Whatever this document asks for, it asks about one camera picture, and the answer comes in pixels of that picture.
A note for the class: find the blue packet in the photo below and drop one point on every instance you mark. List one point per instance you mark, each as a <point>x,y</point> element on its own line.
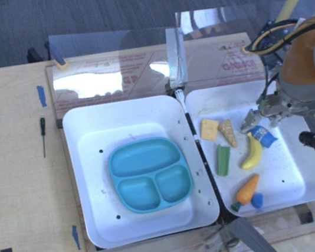
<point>265,137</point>

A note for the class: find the yellow banana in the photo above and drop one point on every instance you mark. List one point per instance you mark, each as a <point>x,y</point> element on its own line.
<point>255,154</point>

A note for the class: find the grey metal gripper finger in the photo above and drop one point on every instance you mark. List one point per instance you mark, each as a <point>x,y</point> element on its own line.
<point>251,121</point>
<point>275,121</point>

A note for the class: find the green celery stick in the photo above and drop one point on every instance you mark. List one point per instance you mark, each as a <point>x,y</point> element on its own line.
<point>223,160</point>

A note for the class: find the blue rounded block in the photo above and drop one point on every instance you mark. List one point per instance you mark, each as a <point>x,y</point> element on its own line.
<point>257,200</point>

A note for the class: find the tan pizza slice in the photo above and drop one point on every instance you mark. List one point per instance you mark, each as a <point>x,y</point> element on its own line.
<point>228,133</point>

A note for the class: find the blue divided plate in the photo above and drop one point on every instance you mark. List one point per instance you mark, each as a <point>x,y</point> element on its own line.
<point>150,174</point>

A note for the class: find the yellow cheese slice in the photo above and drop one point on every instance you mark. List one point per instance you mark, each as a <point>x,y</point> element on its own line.
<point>209,129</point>

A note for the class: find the white plastic tray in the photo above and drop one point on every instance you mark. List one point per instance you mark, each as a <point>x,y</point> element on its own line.
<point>94,175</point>
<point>296,171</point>

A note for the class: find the orange carrot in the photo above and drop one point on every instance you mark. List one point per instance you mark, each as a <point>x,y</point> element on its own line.
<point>247,191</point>

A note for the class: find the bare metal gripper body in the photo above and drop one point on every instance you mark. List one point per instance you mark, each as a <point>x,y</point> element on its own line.
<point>273,106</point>

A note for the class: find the black screwdriver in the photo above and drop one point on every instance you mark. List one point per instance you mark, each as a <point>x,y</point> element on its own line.
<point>43,132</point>

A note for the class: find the brown cardboard board red print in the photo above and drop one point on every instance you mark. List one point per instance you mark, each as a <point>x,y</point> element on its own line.
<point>141,65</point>

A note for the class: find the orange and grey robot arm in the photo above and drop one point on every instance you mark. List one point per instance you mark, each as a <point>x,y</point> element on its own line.
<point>300,65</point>

